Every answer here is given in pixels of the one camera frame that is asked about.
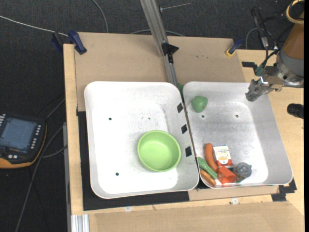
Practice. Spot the green toy vegetable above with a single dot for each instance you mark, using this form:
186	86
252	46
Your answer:
206	167

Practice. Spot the orange red carton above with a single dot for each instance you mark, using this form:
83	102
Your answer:
226	176

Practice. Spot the orange toy carrot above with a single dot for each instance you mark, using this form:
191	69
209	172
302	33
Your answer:
207	178

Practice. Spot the orange toy sausage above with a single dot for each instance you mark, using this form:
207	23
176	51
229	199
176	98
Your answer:
210	157

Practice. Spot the green bowl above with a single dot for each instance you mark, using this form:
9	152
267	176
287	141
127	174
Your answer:
158	153

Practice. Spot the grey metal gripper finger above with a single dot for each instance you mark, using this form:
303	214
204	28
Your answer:
251	91
260	91

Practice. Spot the brown cardboard board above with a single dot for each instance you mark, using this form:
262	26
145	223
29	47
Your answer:
125	62

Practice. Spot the green toy pepper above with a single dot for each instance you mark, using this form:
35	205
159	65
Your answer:
199	104

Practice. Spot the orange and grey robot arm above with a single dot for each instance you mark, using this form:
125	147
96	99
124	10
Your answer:
293	47

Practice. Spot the white plastic tray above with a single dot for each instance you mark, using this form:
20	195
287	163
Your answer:
125	153
231	134

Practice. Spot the small grey can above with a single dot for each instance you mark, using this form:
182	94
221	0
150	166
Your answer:
243	170

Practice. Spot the white and orange carton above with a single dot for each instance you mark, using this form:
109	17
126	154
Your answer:
222	155

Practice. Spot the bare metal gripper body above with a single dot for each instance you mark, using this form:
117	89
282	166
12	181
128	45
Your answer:
274	80

